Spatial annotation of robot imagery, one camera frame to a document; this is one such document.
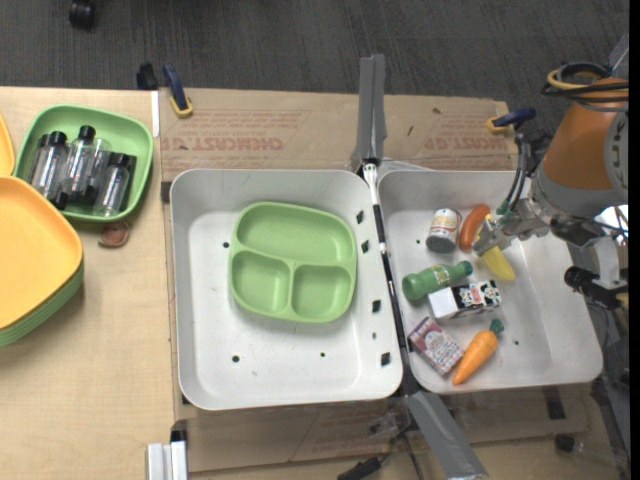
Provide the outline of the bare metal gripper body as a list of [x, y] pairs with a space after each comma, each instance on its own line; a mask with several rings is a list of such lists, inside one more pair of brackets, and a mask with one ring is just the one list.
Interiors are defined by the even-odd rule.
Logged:
[[515, 209], [501, 219], [501, 229], [508, 236], [525, 240], [551, 233], [569, 244], [585, 247], [600, 238], [627, 238], [620, 225], [606, 223], [601, 217], [577, 217], [549, 206], [542, 200], [520, 199]]

